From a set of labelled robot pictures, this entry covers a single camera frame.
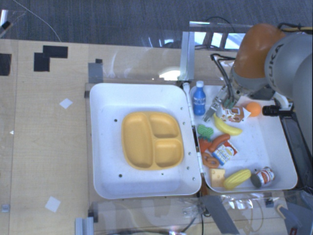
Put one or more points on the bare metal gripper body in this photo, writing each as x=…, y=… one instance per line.
x=226, y=95

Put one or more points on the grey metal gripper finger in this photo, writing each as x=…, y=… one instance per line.
x=209, y=112

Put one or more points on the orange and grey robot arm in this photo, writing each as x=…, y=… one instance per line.
x=281, y=57

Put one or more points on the blue plastic bottle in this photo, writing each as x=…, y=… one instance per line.
x=199, y=101

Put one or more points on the white and brown carton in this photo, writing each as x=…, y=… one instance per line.
x=236, y=114

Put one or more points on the yellow banana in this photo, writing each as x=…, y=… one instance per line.
x=226, y=128

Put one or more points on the orange sausage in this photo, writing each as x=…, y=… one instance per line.
x=218, y=141

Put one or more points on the orange ball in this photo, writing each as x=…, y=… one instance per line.
x=253, y=109

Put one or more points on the orange carrot with green top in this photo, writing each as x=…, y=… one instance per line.
x=205, y=143

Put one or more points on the white blue and red packet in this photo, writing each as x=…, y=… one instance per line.
x=224, y=153

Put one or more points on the brown pretzel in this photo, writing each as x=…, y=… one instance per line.
x=206, y=158

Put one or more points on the white plastic tray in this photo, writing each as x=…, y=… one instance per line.
x=264, y=146
x=107, y=143

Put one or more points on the yellow cheese wedge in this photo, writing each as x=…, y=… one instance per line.
x=216, y=177

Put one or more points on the yellow corn cob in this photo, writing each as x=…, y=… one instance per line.
x=236, y=179

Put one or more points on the yellow divided plate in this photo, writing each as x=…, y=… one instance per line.
x=137, y=141

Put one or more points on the red and white can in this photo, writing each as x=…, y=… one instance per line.
x=264, y=177

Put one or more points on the black cylinder on white bracket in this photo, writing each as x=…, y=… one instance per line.
x=271, y=110

